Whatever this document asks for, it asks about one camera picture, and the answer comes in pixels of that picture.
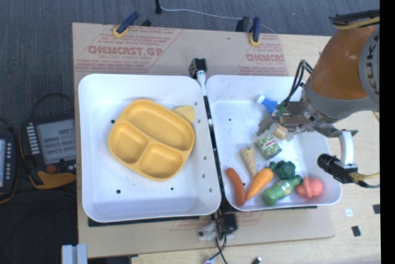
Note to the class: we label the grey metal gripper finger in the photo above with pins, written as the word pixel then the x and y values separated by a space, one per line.
pixel 293 133
pixel 267 124

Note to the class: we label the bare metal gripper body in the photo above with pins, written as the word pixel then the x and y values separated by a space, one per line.
pixel 297 116

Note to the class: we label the tan bread roll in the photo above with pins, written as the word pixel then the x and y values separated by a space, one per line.
pixel 280 132

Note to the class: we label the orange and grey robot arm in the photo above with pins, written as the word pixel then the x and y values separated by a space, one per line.
pixel 336 71

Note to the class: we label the blue and white bottle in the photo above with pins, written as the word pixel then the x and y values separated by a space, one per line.
pixel 269 104

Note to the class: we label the green labelled can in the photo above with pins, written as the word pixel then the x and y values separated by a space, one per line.
pixel 268 147

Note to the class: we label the white plastic tray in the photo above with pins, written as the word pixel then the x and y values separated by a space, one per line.
pixel 234 121
pixel 102 188

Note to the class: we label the green broccoli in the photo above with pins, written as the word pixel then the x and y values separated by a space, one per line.
pixel 285 169

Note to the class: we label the beige waffle cone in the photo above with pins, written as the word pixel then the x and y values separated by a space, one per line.
pixel 249 159

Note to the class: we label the thin black and white rod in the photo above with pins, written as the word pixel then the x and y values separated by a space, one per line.
pixel 210 124

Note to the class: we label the pink lumpy toy food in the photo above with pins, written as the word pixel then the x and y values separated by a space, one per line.
pixel 310 188

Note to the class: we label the orange carrot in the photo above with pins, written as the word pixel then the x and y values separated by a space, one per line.
pixel 260 182

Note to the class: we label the green bottle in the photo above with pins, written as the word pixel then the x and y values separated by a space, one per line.
pixel 277 192

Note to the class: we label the orange sausage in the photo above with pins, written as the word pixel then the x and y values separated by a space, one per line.
pixel 237 187

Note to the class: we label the brown cardboard board red print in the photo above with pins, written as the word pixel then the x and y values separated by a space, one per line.
pixel 197 47

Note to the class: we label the yellow divided plate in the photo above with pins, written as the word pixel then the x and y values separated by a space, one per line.
pixel 154 124

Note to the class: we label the black cylinder on white bracket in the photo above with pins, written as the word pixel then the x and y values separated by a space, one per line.
pixel 336 167

